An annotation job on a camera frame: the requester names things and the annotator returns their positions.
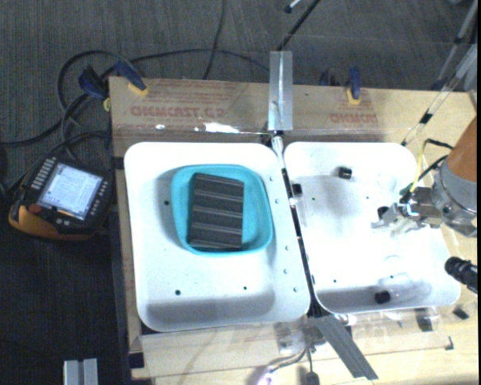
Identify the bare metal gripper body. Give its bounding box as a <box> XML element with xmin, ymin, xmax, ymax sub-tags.
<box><xmin>399</xmin><ymin>185</ymin><xmax>479</xmax><ymax>239</ymax></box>

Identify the white plastic tray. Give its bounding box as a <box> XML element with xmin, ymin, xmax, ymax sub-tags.
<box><xmin>123</xmin><ymin>140</ymin><xmax>311</xmax><ymax>334</ymax></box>
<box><xmin>282</xmin><ymin>140</ymin><xmax>463</xmax><ymax>316</ymax></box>

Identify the blue divided plate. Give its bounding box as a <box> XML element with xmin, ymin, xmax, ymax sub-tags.
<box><xmin>169</xmin><ymin>163</ymin><xmax>274</xmax><ymax>255</ymax></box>

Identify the dark grey striped packet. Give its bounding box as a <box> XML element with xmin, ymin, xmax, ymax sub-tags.
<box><xmin>185</xmin><ymin>172</ymin><xmax>246</xmax><ymax>250</ymax></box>

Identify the brown cardboard board red print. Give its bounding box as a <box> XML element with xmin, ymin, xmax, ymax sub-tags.
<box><xmin>107</xmin><ymin>75</ymin><xmax>455</xmax><ymax>380</ymax></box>

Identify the black cylinder on white bracket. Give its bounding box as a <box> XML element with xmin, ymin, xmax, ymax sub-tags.
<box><xmin>443</xmin><ymin>256</ymin><xmax>479</xmax><ymax>295</ymax></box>

